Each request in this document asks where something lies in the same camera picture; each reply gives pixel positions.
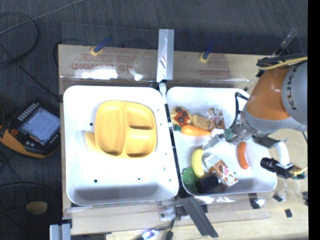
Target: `orange carrot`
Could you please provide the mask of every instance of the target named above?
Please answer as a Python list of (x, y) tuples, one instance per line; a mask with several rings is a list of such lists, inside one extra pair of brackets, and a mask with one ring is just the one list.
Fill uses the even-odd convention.
[(181, 128), (181, 132), (184, 135), (189, 135), (189, 136), (205, 136), (205, 135), (211, 135), (211, 131), (202, 129), (200, 127), (196, 127), (192, 124), (185, 124)]
[(249, 164), (246, 160), (246, 154), (245, 154), (246, 147), (247, 147), (247, 143), (244, 141), (240, 142), (237, 147), (238, 162), (240, 167), (244, 170), (249, 168)]

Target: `white wire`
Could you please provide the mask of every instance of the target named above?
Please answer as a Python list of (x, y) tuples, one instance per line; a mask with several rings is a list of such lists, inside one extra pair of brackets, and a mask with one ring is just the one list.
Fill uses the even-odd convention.
[(28, 22), (30, 22), (30, 21), (34, 21), (34, 20), (43, 18), (43, 17), (48, 16), (48, 15), (50, 15), (50, 14), (57, 13), (57, 12), (65, 9), (65, 8), (68, 8), (68, 7), (70, 7), (70, 6), (73, 6), (73, 5), (78, 4), (78, 3), (80, 3), (80, 2), (83, 2), (83, 1), (86, 1), (86, 0), (78, 0), (78, 1), (75, 1), (75, 2), (72, 2), (72, 3), (69, 3), (69, 4), (67, 4), (67, 5), (65, 5), (65, 6), (59, 8), (59, 9), (53, 10), (53, 11), (51, 11), (51, 12), (48, 12), (48, 13), (43, 14), (43, 15), (38, 16), (38, 17), (34, 17), (34, 18), (32, 18), (31, 20), (26, 20), (26, 21), (24, 21), (24, 22), (21, 22), (21, 23), (19, 23), (19, 24), (17, 24), (17, 25), (14, 25), (14, 26), (12, 26), (12, 27), (10, 27), (10, 28), (8, 28), (8, 29), (0, 32), (0, 36), (1, 36), (2, 34), (4, 34), (4, 33), (8, 32), (8, 31), (10, 31), (10, 30), (12, 30), (12, 29), (14, 29), (14, 28), (22, 25), (22, 24), (25, 24), (25, 23), (28, 23)]

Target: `yellow cable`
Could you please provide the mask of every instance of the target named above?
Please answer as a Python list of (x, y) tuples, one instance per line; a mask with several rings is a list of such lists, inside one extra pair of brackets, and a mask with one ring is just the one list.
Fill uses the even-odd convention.
[(272, 70), (272, 69), (275, 69), (275, 68), (279, 68), (279, 67), (286, 66), (286, 65), (289, 65), (289, 64), (296, 64), (296, 63), (307, 61), (307, 60), (308, 60), (308, 56), (301, 57), (301, 58), (288, 59), (288, 60), (286, 60), (284, 62), (275, 64), (275, 65), (272, 65), (272, 66), (260, 67), (260, 69), (262, 69), (262, 70)]

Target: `blue clip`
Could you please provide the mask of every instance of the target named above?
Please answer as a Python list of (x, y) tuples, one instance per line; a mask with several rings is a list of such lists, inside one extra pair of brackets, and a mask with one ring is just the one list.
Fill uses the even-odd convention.
[(210, 42), (210, 44), (208, 45), (208, 47), (205, 49), (205, 51), (201, 54), (201, 58), (200, 60), (204, 63), (206, 63), (209, 59), (209, 54), (211, 53), (211, 51), (214, 48), (214, 42)]
[(104, 47), (108, 46), (112, 41), (112, 37), (108, 36), (107, 38), (103, 39), (100, 43), (98, 43), (96, 46), (92, 47), (91, 53), (94, 56), (97, 56), (99, 53), (101, 53), (104, 49)]

